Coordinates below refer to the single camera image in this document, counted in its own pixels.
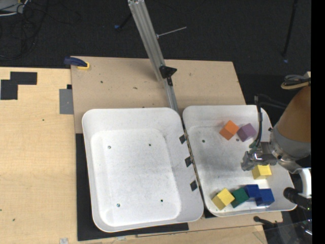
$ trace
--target black clamp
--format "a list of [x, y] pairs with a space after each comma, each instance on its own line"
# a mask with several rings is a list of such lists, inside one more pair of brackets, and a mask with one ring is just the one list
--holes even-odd
[[177, 71], [177, 69], [167, 66], [160, 66], [159, 70], [162, 78], [167, 79], [168, 85], [173, 86], [172, 75]]

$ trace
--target black tape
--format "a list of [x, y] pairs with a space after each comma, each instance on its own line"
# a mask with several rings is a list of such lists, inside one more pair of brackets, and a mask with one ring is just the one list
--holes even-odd
[[181, 143], [183, 144], [186, 141], [186, 137], [185, 135], [182, 135], [179, 140], [181, 141]]
[[213, 215], [212, 213], [210, 213], [206, 208], [204, 208], [203, 210], [203, 214], [204, 214], [204, 217], [206, 219], [209, 219], [209, 218], [215, 218], [215, 215]]
[[18, 84], [17, 81], [4, 79], [1, 81], [0, 100], [17, 100]]
[[191, 160], [191, 157], [188, 157], [185, 159], [185, 164], [186, 164], [186, 167], [189, 167], [192, 163], [192, 160]]
[[10, 80], [17, 81], [18, 85], [36, 85], [37, 72], [10, 72]]
[[197, 181], [193, 181], [193, 182], [191, 182], [191, 189], [192, 189], [192, 192], [198, 187], [198, 185], [197, 185]]

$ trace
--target cube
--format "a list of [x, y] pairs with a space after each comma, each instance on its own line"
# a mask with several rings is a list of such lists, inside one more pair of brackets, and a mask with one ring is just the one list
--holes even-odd
[[237, 190], [234, 190], [232, 192], [232, 195], [235, 198], [234, 201], [232, 201], [232, 203], [231, 203], [233, 208], [236, 208], [238, 205], [242, 204], [243, 202], [245, 202], [249, 199], [244, 188], [239, 188]]
[[230, 140], [237, 133], [238, 130], [239, 126], [229, 120], [220, 130], [219, 134], [225, 139]]
[[244, 190], [248, 195], [248, 201], [255, 201], [256, 198], [261, 196], [258, 185], [246, 185]]
[[256, 165], [252, 170], [252, 173], [255, 180], [265, 179], [272, 175], [270, 165]]
[[269, 206], [275, 201], [271, 189], [260, 189], [259, 192], [261, 196], [255, 200], [257, 206]]
[[237, 131], [237, 135], [239, 136], [240, 140], [242, 140], [242, 142], [245, 142], [247, 139], [253, 137], [255, 134], [256, 134], [256, 130], [251, 123], [242, 126]]
[[226, 188], [224, 188], [212, 199], [212, 202], [218, 207], [219, 210], [222, 210], [234, 199], [234, 196]]

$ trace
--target dark blue cube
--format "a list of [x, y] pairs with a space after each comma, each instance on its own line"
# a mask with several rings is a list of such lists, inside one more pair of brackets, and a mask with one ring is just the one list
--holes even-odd
[[255, 201], [256, 198], [261, 197], [258, 185], [246, 185], [244, 190], [249, 197], [248, 201]]
[[257, 206], [269, 206], [274, 202], [274, 196], [271, 189], [260, 189], [261, 196], [256, 198]]

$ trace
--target metal rod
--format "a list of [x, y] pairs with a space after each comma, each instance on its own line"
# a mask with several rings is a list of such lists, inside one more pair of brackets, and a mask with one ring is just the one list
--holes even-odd
[[163, 81], [164, 83], [169, 106], [178, 112], [174, 88], [173, 86], [168, 85], [166, 79], [162, 78], [159, 70], [161, 66], [165, 66], [165, 60], [154, 32], [146, 4], [144, 0], [128, 0], [127, 2], [153, 66], [157, 80], [158, 82]]
[[176, 29], [176, 30], [172, 30], [172, 31], [167, 32], [167, 33], [163, 33], [163, 34], [161, 34], [161, 35], [156, 34], [156, 36], [157, 36], [157, 39], [159, 39], [160, 36], [168, 35], [168, 34], [171, 34], [171, 33], [174, 33], [174, 32], [178, 32], [178, 31], [183, 30], [183, 29], [186, 29], [186, 28], [187, 28], [187, 27], [185, 26], [185, 27], [182, 27], [182, 28], [179, 28], [179, 29]]

